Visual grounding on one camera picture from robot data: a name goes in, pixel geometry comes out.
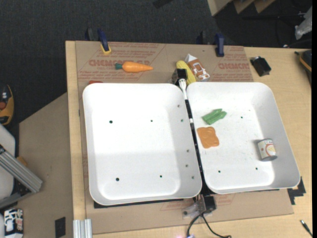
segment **black pen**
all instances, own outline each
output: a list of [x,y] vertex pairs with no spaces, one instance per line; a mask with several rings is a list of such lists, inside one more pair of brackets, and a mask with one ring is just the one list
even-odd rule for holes
[[306,225],[306,223],[305,223],[303,220],[301,220],[301,223],[302,223],[303,227],[306,229],[306,231],[313,237],[313,234],[312,234],[312,232],[309,230],[309,228],[308,228],[308,226]]

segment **soda can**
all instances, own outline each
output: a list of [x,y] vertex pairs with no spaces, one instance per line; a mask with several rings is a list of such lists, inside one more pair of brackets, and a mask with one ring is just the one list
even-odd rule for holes
[[261,140],[258,142],[258,148],[263,161],[271,161],[277,158],[272,139]]

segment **yellow corn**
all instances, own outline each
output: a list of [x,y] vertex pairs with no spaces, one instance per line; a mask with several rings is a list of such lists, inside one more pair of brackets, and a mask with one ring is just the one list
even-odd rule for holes
[[187,65],[186,62],[180,60],[176,63],[176,68],[177,69],[185,69],[187,72],[187,80],[186,80],[186,84],[189,85],[190,83],[196,82],[196,77],[193,75],[191,69],[189,68],[189,66]]

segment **cable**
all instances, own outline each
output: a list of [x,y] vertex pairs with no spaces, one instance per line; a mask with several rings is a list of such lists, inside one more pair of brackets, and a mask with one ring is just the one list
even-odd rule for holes
[[220,238],[231,238],[231,236],[221,236],[221,235],[215,233],[215,232],[211,229],[211,227],[209,226],[207,220],[205,219],[205,217],[204,217],[204,212],[203,212],[202,214],[196,216],[195,218],[193,218],[192,221],[189,223],[188,228],[187,228],[186,237],[189,237],[189,236],[190,236],[190,234],[189,234],[190,228],[192,227],[192,225],[194,224],[194,222],[195,222],[199,217],[202,217],[202,218],[203,218],[203,220],[205,221],[207,227],[209,228],[209,230],[210,230],[215,236],[218,236],[218,237],[220,237]]

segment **black carpet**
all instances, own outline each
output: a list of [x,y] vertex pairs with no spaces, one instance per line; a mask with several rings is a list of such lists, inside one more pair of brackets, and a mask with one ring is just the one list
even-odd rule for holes
[[253,5],[237,14],[228,4],[215,17],[207,0],[0,0],[0,81],[10,85],[19,123],[67,91],[65,41],[84,40],[87,26],[101,27],[109,41],[195,44],[201,31],[213,43],[311,48],[309,33],[298,42],[303,19],[244,19],[307,12],[312,0],[277,0],[264,12]]

